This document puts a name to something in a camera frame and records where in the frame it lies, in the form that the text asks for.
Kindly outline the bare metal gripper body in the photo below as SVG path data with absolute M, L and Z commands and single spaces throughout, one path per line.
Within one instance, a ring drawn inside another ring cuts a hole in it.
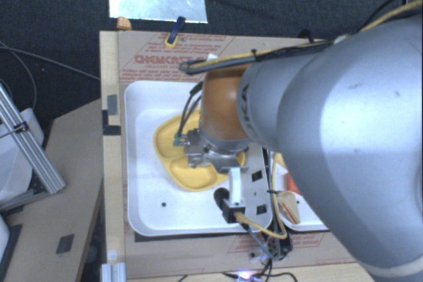
M 228 174 L 232 168 L 239 168 L 241 172 L 249 169 L 238 159 L 248 151 L 249 139 L 217 139 L 203 129 L 192 129 L 183 138 L 184 153 L 192 168 L 212 165 L 219 174 Z

